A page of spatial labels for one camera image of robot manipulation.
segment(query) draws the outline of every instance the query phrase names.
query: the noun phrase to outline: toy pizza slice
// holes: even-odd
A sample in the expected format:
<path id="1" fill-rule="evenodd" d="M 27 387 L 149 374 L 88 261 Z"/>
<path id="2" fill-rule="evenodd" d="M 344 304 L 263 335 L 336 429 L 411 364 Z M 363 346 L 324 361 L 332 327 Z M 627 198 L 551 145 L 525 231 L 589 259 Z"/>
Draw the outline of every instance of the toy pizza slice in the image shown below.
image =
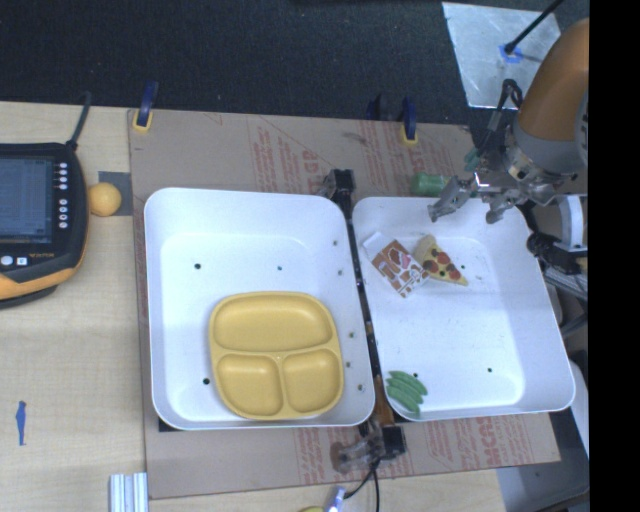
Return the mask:
<path id="1" fill-rule="evenodd" d="M 447 252 L 437 244 L 433 235 L 427 235 L 420 239 L 413 256 L 433 279 L 463 286 L 469 284 L 458 267 L 451 261 Z"/>

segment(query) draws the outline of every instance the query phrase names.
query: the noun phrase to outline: black carpet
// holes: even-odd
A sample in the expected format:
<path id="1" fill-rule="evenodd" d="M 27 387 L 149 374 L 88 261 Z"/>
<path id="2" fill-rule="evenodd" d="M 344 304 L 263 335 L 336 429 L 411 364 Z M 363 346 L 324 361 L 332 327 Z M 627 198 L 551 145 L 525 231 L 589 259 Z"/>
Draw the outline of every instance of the black carpet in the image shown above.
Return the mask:
<path id="1" fill-rule="evenodd" d="M 552 2 L 458 3 L 541 12 Z M 136 107 L 155 80 L 157 108 L 364 118 L 384 92 L 398 113 L 410 96 L 419 122 L 475 115 L 434 0 L 0 5 L 0 101 L 76 103 L 88 90 L 94 105 Z M 565 0 L 553 14 L 564 31 L 589 16 L 589 0 Z"/>

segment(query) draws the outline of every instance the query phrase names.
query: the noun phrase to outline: brown cardboard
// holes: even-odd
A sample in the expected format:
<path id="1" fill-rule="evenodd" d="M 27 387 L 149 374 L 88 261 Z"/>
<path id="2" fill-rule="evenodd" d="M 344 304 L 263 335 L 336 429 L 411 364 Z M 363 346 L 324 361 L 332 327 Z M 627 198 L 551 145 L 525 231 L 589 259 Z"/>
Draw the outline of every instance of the brown cardboard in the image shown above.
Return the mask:
<path id="1" fill-rule="evenodd" d="M 131 126 L 133 111 L 129 112 Z M 407 196 L 419 171 L 452 176 L 472 147 L 459 126 L 418 124 L 403 142 L 394 122 L 155 111 L 146 133 L 129 130 L 145 449 L 152 499 L 360 480 L 337 472 L 331 447 L 356 427 L 162 431 L 151 400 L 143 208 L 169 186 L 318 193 L 331 169 L 352 169 L 354 204 Z M 405 423 L 408 451 L 380 478 L 470 471 L 559 460 L 547 414 Z"/>

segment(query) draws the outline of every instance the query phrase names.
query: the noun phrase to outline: cable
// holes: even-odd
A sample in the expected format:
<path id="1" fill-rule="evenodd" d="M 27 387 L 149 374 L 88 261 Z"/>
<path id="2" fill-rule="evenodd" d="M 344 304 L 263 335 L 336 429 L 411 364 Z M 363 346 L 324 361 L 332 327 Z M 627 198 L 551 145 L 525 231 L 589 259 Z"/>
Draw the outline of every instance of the cable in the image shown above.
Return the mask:
<path id="1" fill-rule="evenodd" d="M 520 34 L 518 34 L 518 36 L 513 41 L 511 41 L 510 43 L 507 43 L 504 46 L 504 51 L 506 52 L 506 54 L 511 55 L 513 50 L 516 49 L 516 46 L 518 45 L 518 43 L 522 41 L 525 37 L 527 37 L 529 32 L 531 32 L 534 28 L 536 28 L 540 24 L 540 22 L 544 20 L 552 11 L 554 11 L 555 8 L 558 7 L 563 1 L 564 0 L 555 0 L 555 2 L 553 2 L 549 7 L 547 7 L 540 14 L 540 16 L 538 16 L 533 21 L 533 23 L 531 23 L 526 29 L 524 29 Z"/>
<path id="2" fill-rule="evenodd" d="M 516 205 L 516 208 L 520 210 L 522 213 L 524 220 L 527 222 L 528 228 L 534 233 L 538 233 L 540 231 L 538 227 L 538 220 L 533 213 L 533 209 L 535 208 L 536 203 L 531 199 L 528 199 L 526 203 Z"/>
<path id="3" fill-rule="evenodd" d="M 379 465 L 380 465 L 380 459 L 376 459 L 375 462 L 373 462 L 371 464 L 369 472 L 367 473 L 367 476 L 365 476 L 364 479 L 362 480 L 362 482 L 360 482 L 360 485 L 358 485 L 358 487 L 356 487 L 353 491 L 345 493 L 344 499 L 348 500 L 349 498 L 354 496 L 360 489 L 362 489 L 364 487 L 364 484 L 366 484 L 369 481 L 369 479 L 373 476 L 373 481 L 375 483 L 375 488 L 376 488 L 376 512 L 379 512 L 379 510 L 380 510 L 380 486 L 378 484 L 378 473 L 376 471 L 378 469 Z"/>
<path id="4" fill-rule="evenodd" d="M 516 81 L 512 78 L 506 78 L 502 82 L 500 99 L 498 100 L 496 110 L 491 114 L 491 119 L 489 119 L 489 124 L 485 130 L 482 142 L 478 146 L 478 155 L 482 155 L 484 153 L 491 141 L 491 138 L 498 131 L 498 128 L 500 127 L 500 119 L 502 118 L 502 110 L 504 109 L 504 104 L 509 98 L 511 98 L 511 101 L 513 101 L 513 104 L 517 108 L 520 108 L 522 105 L 522 89 L 520 89 Z"/>
<path id="5" fill-rule="evenodd" d="M 69 144 L 74 150 L 78 147 L 78 138 L 80 137 L 80 132 L 84 127 L 84 122 L 87 120 L 87 116 L 89 115 L 89 108 L 91 108 L 91 93 L 89 91 L 85 91 L 80 95 L 81 98 L 83 96 L 85 97 L 85 100 L 82 112 L 80 113 L 80 119 L 78 119 L 78 124 L 76 125 L 73 135 L 67 141 L 67 144 Z"/>

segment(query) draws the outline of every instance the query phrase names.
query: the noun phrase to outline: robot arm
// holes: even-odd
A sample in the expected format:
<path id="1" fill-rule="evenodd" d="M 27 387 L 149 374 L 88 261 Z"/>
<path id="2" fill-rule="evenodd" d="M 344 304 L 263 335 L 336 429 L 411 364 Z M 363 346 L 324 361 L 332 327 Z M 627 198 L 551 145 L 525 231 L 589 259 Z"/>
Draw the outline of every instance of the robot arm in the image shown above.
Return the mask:
<path id="1" fill-rule="evenodd" d="M 475 150 L 473 177 L 449 181 L 440 200 L 429 208 L 431 220 L 453 213 L 474 196 L 489 204 L 489 223 L 500 220 L 513 206 L 528 201 L 546 206 L 557 200 L 558 189 L 587 169 L 588 81 L 586 18 L 565 31 L 549 50 L 526 97 L 517 105 L 504 149 L 485 151 L 481 145 Z M 507 82 L 499 109 L 508 97 Z"/>

